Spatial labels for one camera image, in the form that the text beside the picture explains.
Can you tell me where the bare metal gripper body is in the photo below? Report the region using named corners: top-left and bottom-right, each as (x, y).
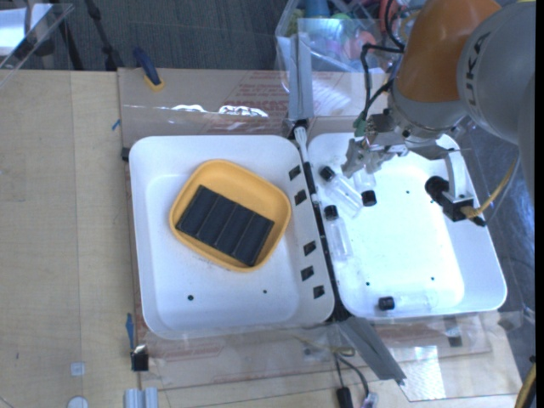
top-left (360, 112), bottom-right (450, 162)

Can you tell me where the clear plastic bottle black cap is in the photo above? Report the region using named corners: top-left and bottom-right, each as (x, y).
top-left (352, 168), bottom-right (379, 208)
top-left (323, 205), bottom-right (355, 265)
top-left (319, 166), bottom-right (363, 219)
top-left (377, 293), bottom-right (439, 313)

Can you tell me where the thin black and white rod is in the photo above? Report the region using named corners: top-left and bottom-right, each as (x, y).
top-left (294, 127), bottom-right (348, 320)

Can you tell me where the white plastic tray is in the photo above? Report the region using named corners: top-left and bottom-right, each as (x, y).
top-left (128, 134), bottom-right (336, 341)
top-left (306, 132), bottom-right (508, 320)

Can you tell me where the clear plastic storage bin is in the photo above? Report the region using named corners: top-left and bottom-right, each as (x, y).
top-left (274, 0), bottom-right (536, 116)

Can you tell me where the yellow plate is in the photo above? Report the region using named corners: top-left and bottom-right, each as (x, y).
top-left (168, 158), bottom-right (293, 274)

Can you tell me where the black ribbed rectangular tray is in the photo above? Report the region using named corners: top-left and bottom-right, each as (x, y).
top-left (174, 184), bottom-right (276, 269)

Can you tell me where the black tripod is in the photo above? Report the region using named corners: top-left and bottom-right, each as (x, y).
top-left (37, 0), bottom-right (125, 71)

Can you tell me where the black cylinder on white bracket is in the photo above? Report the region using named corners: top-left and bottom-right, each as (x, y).
top-left (424, 146), bottom-right (476, 223)

